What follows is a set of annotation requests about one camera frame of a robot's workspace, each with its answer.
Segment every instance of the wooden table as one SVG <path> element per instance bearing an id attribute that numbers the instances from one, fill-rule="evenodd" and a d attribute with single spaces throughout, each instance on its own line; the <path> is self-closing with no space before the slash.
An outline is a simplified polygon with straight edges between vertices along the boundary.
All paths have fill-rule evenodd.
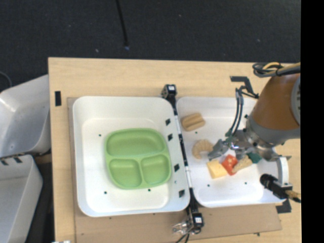
<path id="1" fill-rule="evenodd" d="M 103 240 L 123 242 L 126 239 L 141 242 L 141 239 L 145 241 L 145 238 L 150 237 L 152 237 L 152 242 L 175 242 L 179 236 L 166 235 L 169 233 L 166 220 L 175 217 L 172 216 L 174 214 L 112 219 L 113 221 L 107 224 L 109 236 L 105 234 L 107 231 L 103 231 L 98 226 L 90 226 L 92 222 L 97 222 L 98 220 L 94 219 L 98 218 L 89 220 L 88 217 L 82 215 L 73 197 L 68 98 L 85 95 L 158 96 L 165 84 L 175 84 L 178 97 L 234 97 L 237 84 L 231 83 L 230 75 L 247 76 L 256 93 L 262 91 L 268 80 L 253 75 L 252 63 L 75 58 L 49 58 L 48 63 L 55 240 L 70 240 L 77 243 L 86 242 L 86 240 L 92 240 L 94 243 L 104 242 Z M 289 160 L 290 182 L 294 185 L 295 191 L 301 192 L 300 140 L 288 141 L 276 150 L 282 155 L 292 155 Z M 213 213 L 215 210 L 204 208 L 203 212 L 208 216 L 206 220 L 209 224 L 206 224 L 201 234 L 191 236 L 190 240 L 197 240 L 195 242 L 200 243 L 301 242 L 301 205 L 295 202 L 291 202 L 291 205 L 291 213 L 279 215 L 274 205 L 220 208 L 215 213 Z M 228 213 L 235 213 L 235 215 L 230 216 L 227 215 Z M 132 223 L 131 220 L 135 217 L 143 224 Z M 146 230 L 150 226 L 153 226 L 152 228 L 156 231 Z M 129 237 L 125 236 L 125 233 L 133 234 Z"/>

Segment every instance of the white plastic container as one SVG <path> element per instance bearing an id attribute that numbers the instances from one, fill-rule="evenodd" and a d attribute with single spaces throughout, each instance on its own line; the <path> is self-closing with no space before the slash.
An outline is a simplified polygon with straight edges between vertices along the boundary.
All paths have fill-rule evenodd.
<path id="1" fill-rule="evenodd" d="M 43 179 L 31 155 L 0 162 L 0 243 L 26 241 Z"/>
<path id="2" fill-rule="evenodd" d="M 73 104 L 72 114 L 77 202 L 86 215 L 176 212 L 187 207 L 189 187 L 177 123 L 168 101 L 155 97 L 81 97 Z M 171 178 L 165 184 L 125 190 L 109 179 L 105 137 L 131 128 L 155 129 L 165 138 L 172 167 Z"/>
<path id="3" fill-rule="evenodd" d="M 250 114 L 254 105 L 255 100 L 245 98 L 242 116 Z M 276 162 L 262 159 L 233 176 L 226 175 L 212 179 L 207 167 L 209 161 L 207 152 L 201 153 L 202 159 L 192 155 L 192 147 L 198 140 L 208 139 L 215 145 L 219 139 L 225 139 L 225 133 L 235 117 L 235 98 L 183 97 L 177 102 L 177 110 L 179 119 L 199 112 L 206 121 L 203 127 L 194 131 L 182 130 L 193 192 L 201 205 L 214 208 L 283 201 L 260 183 L 260 177 L 264 173 L 278 177 Z M 242 118 L 239 129 L 244 128 L 245 124 L 246 119 Z M 235 156 L 233 150 L 228 150 L 219 161 L 221 162 L 227 154 Z"/>
<path id="4" fill-rule="evenodd" d="M 45 153 L 50 147 L 48 75 L 0 93 L 0 157 Z"/>

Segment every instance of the black floor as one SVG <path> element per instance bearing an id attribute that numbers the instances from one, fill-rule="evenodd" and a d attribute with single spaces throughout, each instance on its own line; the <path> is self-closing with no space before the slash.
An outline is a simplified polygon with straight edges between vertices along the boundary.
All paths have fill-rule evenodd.
<path id="1" fill-rule="evenodd" d="M 48 57 L 301 58 L 301 0 L 119 1 L 129 50 L 115 0 L 0 0 L 0 71 L 15 86 L 47 74 Z M 0 91 L 8 84 L 0 75 Z M 29 242 L 51 241 L 51 177 L 46 181 Z"/>

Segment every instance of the green plate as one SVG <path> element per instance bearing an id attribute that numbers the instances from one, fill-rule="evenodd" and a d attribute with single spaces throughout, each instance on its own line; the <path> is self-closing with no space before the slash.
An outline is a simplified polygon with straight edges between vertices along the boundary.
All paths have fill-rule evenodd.
<path id="1" fill-rule="evenodd" d="M 171 161 L 164 137 L 153 129 L 126 129 L 105 140 L 110 178 L 122 189 L 139 189 L 166 183 Z"/>

